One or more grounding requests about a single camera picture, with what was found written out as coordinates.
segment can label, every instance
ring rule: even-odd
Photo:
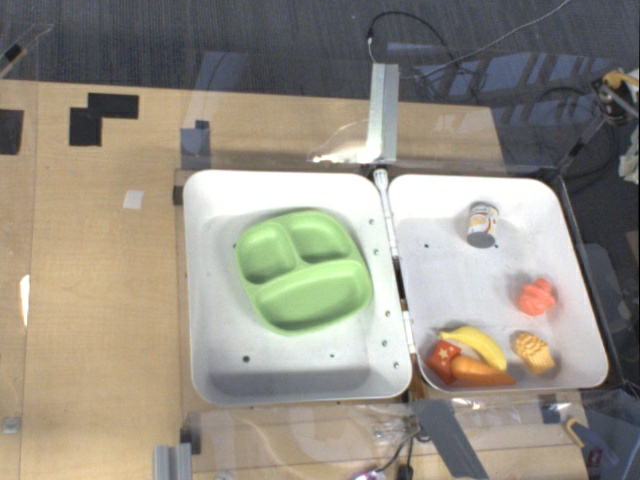
[[[496,243],[498,209],[490,204],[476,203],[469,214],[467,241],[474,247],[486,248]]]

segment toy food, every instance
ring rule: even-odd
[[[440,333],[440,338],[443,340],[452,339],[464,343],[480,354],[489,366],[501,372],[507,371],[507,359],[500,345],[498,345],[491,336],[475,327],[463,325],[455,331],[443,331]]]
[[[551,283],[546,279],[536,279],[533,283],[525,284],[518,297],[520,311],[531,316],[542,315],[549,308],[555,306],[556,299],[552,294]]]
[[[451,373],[456,379],[480,384],[482,386],[502,386],[516,383],[511,375],[473,359],[459,355],[451,361]]]
[[[540,375],[556,365],[549,353],[549,346],[535,334],[521,333],[514,349],[534,375]]]
[[[460,350],[455,345],[440,340],[431,357],[427,359],[427,365],[442,379],[445,384],[451,384],[455,377],[451,374],[451,359],[460,355]]]

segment red object with star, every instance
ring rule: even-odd
[[[445,384],[451,384],[455,379],[451,373],[451,360],[460,355],[462,349],[452,345],[448,341],[440,340],[436,349],[427,359],[427,366],[442,379]]]

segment gray carpet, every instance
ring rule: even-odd
[[[0,22],[5,24],[0,48],[9,46],[19,28],[7,24],[50,23],[37,72],[24,68],[13,76],[192,88],[206,52],[214,52],[222,60],[209,89],[367,98],[365,34],[378,13],[417,14],[459,53],[484,45],[561,1],[0,0]],[[526,70],[538,69],[542,74],[535,83],[500,88],[491,85],[489,76],[476,91],[455,96],[448,90],[449,100],[493,108],[510,163],[553,164],[586,121],[577,127],[546,126],[545,119],[558,107],[549,110],[535,103],[548,87],[570,85],[588,92],[589,82],[602,72],[637,67],[639,9],[640,0],[574,0],[548,20],[509,37],[489,55],[473,59],[478,62],[473,69],[481,71],[491,69],[487,59],[501,57],[499,69],[520,78]],[[447,60],[446,49],[432,32],[395,16],[376,24],[373,52],[379,61],[399,62],[403,69]],[[443,83],[450,89],[457,82],[452,78]],[[424,80],[403,81],[401,98],[441,99]],[[588,98],[567,93],[565,99],[571,111],[590,111]],[[518,135],[523,122],[533,126]],[[613,134],[602,131],[571,172],[603,165],[612,147],[626,149],[629,134],[629,127]],[[609,164],[594,175],[574,178],[569,188],[585,240],[606,249],[627,304],[637,314],[638,270],[624,234],[638,229],[638,189],[621,181],[615,169]]]

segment wooden table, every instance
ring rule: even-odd
[[[138,95],[139,117],[103,119],[101,147],[71,147],[69,109],[86,107],[89,92]],[[233,459],[196,458],[200,480],[214,479],[225,461],[241,468],[236,479],[247,480],[350,478],[384,462],[389,449],[372,448],[370,434],[349,426],[348,405],[278,408],[260,422],[260,411],[207,406],[184,372],[181,381],[171,198],[180,129],[196,120],[209,121],[218,160],[273,160],[286,152],[303,161],[327,141],[357,141],[367,101],[0,81],[0,108],[25,110],[23,150],[0,157],[0,177],[11,187],[0,194],[0,223],[9,230],[2,239],[30,258],[30,266],[0,267],[0,279],[11,280],[0,283],[2,300],[15,306],[15,272],[31,274],[26,355],[15,311],[6,326],[0,320],[0,381],[13,375],[24,384],[23,399],[8,405],[0,384],[0,416],[22,416],[19,434],[0,435],[1,478],[149,479],[153,448],[177,443],[190,410],[224,419],[228,434],[218,437],[238,450]],[[401,157],[502,160],[486,109],[401,104],[399,122]],[[123,208],[130,190],[144,192],[140,209]],[[25,204],[10,211],[16,201]],[[306,419],[292,419],[297,410]],[[251,428],[264,448],[253,450],[253,464],[251,452],[240,454]],[[363,448],[343,456],[340,439],[350,432]],[[482,428],[469,434],[492,478],[586,478],[578,448],[559,426],[533,422],[495,432],[497,440]],[[332,464],[313,464],[295,439],[301,433],[325,436]],[[432,445],[415,453],[416,478],[449,478]],[[295,466],[285,466],[289,457]]]

